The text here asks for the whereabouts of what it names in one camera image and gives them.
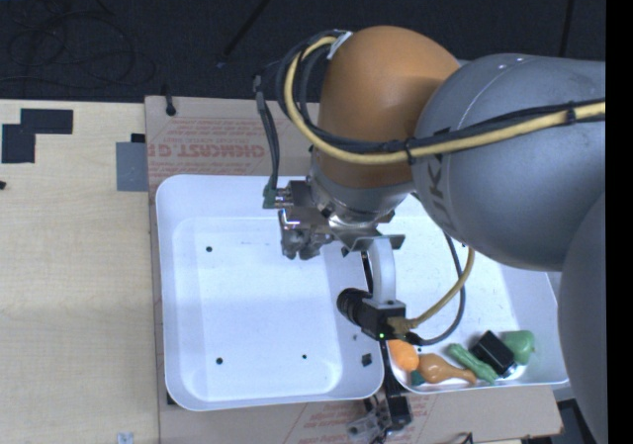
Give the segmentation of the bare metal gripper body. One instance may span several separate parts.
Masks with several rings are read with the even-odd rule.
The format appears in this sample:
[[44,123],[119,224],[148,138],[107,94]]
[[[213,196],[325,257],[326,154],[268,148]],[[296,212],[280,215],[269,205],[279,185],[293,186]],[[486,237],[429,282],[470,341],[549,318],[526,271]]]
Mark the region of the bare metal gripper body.
[[292,180],[277,193],[283,231],[300,231],[303,245],[314,233],[330,233],[332,242],[363,246],[377,236],[378,226],[395,215],[397,197],[383,189],[355,190],[318,179]]

